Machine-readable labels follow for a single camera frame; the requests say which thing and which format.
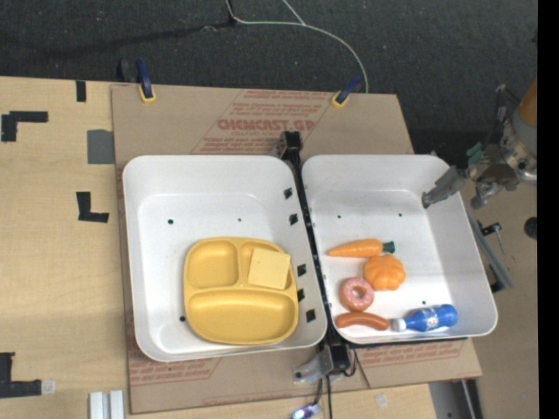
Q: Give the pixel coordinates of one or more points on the brown cardboard board, red print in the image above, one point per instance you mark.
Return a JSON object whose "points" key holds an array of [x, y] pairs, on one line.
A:
{"points": [[183, 120]]}

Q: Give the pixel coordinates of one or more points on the yellow divided plate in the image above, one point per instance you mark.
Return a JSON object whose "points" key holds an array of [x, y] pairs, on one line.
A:
{"points": [[240, 314]]}

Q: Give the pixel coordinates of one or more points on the orange carrot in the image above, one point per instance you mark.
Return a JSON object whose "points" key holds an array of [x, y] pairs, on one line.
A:
{"points": [[358, 248]]}

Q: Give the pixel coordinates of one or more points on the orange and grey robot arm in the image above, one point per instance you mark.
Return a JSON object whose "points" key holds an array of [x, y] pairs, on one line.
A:
{"points": [[529, 103]]}

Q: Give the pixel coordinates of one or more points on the orange pumpkin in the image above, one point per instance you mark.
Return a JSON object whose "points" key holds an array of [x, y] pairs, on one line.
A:
{"points": [[384, 273]]}

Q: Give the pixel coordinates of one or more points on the pink doughnut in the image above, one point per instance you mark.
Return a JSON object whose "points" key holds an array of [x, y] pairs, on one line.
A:
{"points": [[349, 304]]}

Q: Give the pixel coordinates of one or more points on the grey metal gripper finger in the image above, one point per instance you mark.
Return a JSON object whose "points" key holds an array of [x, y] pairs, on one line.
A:
{"points": [[444, 185], [482, 196]]}

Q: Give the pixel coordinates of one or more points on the orange sausage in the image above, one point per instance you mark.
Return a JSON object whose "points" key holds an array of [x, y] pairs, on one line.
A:
{"points": [[360, 320]]}

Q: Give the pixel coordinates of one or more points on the white plastic tray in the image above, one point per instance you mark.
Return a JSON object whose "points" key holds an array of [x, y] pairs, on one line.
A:
{"points": [[209, 208], [384, 190]]}

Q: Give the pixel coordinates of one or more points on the blue bottle with white cap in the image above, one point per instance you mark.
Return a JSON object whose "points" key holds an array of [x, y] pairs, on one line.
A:
{"points": [[430, 319]]}

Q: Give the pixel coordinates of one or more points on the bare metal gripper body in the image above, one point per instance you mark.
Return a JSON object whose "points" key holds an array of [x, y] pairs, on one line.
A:
{"points": [[502, 173]]}

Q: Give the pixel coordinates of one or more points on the yellow cheese slice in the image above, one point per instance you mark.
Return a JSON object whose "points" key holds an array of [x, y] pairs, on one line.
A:
{"points": [[269, 269]]}

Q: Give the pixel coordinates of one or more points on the thin black rod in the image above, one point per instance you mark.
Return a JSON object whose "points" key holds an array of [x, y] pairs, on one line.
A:
{"points": [[311, 234]]}

